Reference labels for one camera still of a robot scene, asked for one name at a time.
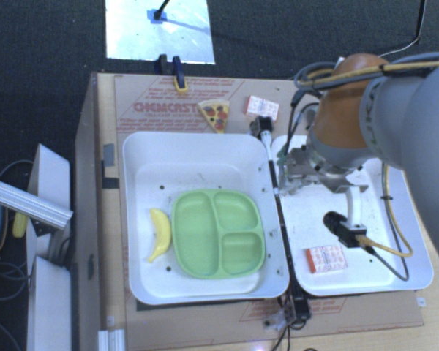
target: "black floor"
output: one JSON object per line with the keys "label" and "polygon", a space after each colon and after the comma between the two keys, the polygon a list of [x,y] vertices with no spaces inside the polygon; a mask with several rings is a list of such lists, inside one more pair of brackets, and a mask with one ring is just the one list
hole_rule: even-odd
{"label": "black floor", "polygon": [[[188,75],[287,79],[314,61],[408,44],[420,0],[207,0],[216,65]],[[439,50],[439,0],[427,0],[419,44],[401,56]],[[42,143],[73,163],[91,71],[152,73],[143,61],[105,57],[105,0],[0,0],[0,169],[32,159]],[[26,186],[26,166],[7,180]],[[2,260],[24,261],[7,239]],[[0,281],[0,292],[12,292]],[[27,297],[0,303],[0,323],[26,348]],[[12,343],[0,331],[0,350]]]}

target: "green plate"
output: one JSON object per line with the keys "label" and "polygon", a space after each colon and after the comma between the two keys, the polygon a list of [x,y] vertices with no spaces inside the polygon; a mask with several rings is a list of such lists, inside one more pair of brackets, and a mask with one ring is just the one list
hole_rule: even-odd
{"label": "green plate", "polygon": [[185,192],[173,204],[173,245],[179,265],[191,276],[246,276],[263,264],[265,244],[257,206],[241,192]]}

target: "banana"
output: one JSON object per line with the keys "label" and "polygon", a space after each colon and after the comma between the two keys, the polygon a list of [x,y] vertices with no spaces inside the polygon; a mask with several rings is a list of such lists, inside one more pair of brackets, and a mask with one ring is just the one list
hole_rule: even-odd
{"label": "banana", "polygon": [[148,258],[148,261],[152,263],[156,257],[164,254],[169,249],[171,230],[169,218],[163,211],[152,208],[149,210],[149,214],[156,229],[156,242],[154,243],[153,253]]}

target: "red and white box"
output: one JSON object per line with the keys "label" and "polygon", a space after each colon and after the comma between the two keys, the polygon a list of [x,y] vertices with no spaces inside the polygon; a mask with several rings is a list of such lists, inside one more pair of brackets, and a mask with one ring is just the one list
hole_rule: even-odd
{"label": "red and white box", "polygon": [[273,123],[277,122],[279,104],[271,102],[260,97],[250,95],[246,104],[246,116],[247,117],[271,117]]}
{"label": "red and white box", "polygon": [[306,256],[312,273],[341,271],[348,267],[340,245],[313,247],[306,250]]}

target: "pizza slice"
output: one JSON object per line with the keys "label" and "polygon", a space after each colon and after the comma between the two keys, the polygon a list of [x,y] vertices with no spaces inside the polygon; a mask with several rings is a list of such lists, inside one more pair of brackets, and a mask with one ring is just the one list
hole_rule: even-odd
{"label": "pizza slice", "polygon": [[218,133],[225,132],[228,120],[229,101],[213,99],[205,100],[197,104],[202,116],[208,121],[210,127]]}

